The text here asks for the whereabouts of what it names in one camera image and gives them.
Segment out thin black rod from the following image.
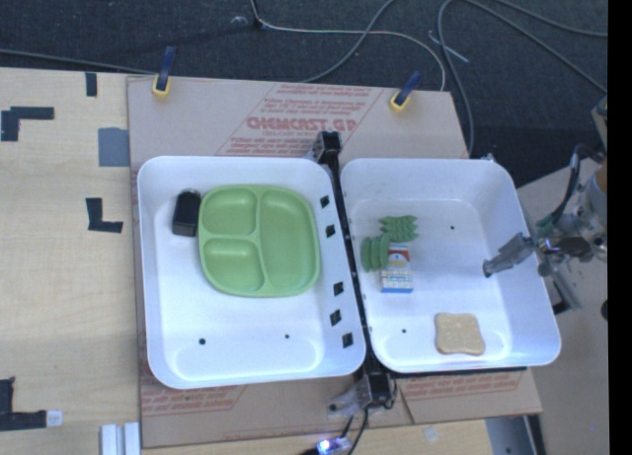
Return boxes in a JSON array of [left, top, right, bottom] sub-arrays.
[[327, 156, 377, 376]]

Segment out white plastic tray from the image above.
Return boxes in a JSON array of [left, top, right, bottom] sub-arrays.
[[340, 157, 563, 374], [136, 155, 367, 390]]

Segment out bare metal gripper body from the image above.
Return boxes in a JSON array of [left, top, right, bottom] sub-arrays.
[[535, 214, 607, 265]]

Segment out green divided plate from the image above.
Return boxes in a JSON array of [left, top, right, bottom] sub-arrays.
[[197, 185, 321, 298]]

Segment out green pea pods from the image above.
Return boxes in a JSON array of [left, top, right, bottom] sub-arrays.
[[359, 234, 392, 274], [378, 214, 420, 242]]

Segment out white red blue carton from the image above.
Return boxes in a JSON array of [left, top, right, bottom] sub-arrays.
[[379, 244, 414, 294]]

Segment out brown cardboard board, red print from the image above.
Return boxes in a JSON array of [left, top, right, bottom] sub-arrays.
[[125, 75, 543, 449]]

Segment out small black can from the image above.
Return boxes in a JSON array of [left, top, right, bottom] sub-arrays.
[[171, 188, 202, 238]]

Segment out black block with thin wires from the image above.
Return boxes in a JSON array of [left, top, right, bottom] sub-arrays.
[[314, 130, 344, 165], [363, 371, 397, 408]]

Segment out tan bread slice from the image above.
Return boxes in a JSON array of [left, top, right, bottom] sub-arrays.
[[434, 312, 487, 356]]

